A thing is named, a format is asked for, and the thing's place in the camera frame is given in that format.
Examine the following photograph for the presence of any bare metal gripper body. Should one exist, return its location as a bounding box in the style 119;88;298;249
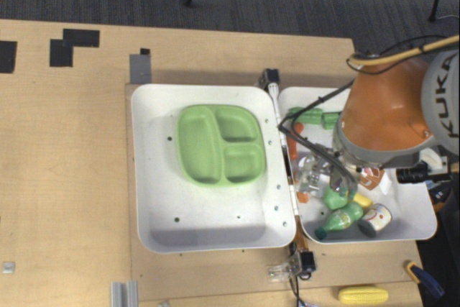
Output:
314;145;362;178

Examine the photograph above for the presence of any green toy pear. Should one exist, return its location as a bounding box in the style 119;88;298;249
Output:
321;186;349;211

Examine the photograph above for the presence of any yellow banana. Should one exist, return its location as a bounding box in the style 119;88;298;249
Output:
350;192;374;210

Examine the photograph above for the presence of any clear plastic bottle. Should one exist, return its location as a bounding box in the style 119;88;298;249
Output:
294;153;334;197

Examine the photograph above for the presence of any green plastic bottle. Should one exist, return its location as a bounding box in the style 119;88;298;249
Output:
314;201;365;241

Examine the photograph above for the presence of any orange and white carton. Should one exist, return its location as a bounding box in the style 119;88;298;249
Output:
358;166;393;196

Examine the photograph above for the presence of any green toy vegetable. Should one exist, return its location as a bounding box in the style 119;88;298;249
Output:
286;106;324;127
321;111;342;131

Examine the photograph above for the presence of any orange carrot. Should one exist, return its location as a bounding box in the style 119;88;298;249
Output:
285;122;305;161

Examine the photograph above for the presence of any white and orange can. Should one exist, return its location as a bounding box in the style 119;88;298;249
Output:
356;203;393;238

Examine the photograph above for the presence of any white plastic tray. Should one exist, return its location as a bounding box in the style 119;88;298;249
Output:
277;86;439;245
130;83;298;255

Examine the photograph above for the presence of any yellow corn cob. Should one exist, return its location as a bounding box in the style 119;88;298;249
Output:
338;285;390;306

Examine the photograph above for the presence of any green divided plate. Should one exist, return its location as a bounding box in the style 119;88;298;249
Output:
175;104;268;189

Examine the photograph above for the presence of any black cylinder on white bracket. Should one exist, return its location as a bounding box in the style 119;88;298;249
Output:
395;147;454;188

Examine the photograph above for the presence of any black block with thin wires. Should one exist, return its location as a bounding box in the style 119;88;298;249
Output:
299;250;318;277
262;68;281;86

